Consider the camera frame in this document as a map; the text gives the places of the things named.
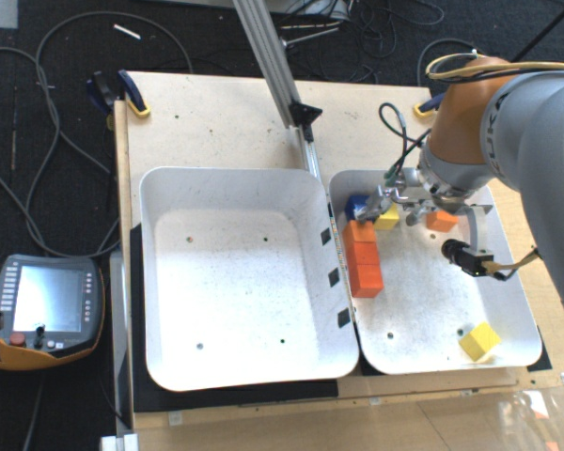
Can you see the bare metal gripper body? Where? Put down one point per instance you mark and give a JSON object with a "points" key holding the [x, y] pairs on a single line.
{"points": [[411, 186]]}

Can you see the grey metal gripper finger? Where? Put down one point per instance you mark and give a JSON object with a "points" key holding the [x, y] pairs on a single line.
{"points": [[416, 215], [375, 206]]}

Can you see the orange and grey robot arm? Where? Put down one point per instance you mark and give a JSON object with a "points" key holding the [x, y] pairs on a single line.
{"points": [[521, 129]]}

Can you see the yellow cube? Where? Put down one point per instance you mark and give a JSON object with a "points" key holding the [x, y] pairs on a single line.
{"points": [[388, 221], [479, 342]]}

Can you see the blue cube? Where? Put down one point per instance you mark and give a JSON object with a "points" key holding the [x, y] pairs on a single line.
{"points": [[354, 206]]}

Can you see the orange cube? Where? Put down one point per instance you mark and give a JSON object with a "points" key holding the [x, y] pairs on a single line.
{"points": [[363, 254], [442, 221], [358, 232], [366, 281]]}

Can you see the thin black and white rod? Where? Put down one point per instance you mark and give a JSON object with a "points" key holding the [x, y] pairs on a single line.
{"points": [[338, 247]]}

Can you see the white plastic tray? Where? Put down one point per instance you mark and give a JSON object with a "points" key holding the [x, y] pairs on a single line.
{"points": [[235, 280], [427, 299]]}

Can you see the pale wood board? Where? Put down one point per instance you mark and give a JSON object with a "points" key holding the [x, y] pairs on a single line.
{"points": [[216, 125]]}

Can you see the black cylinder on white bracket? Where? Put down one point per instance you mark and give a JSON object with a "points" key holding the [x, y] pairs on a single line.
{"points": [[465, 256]]}

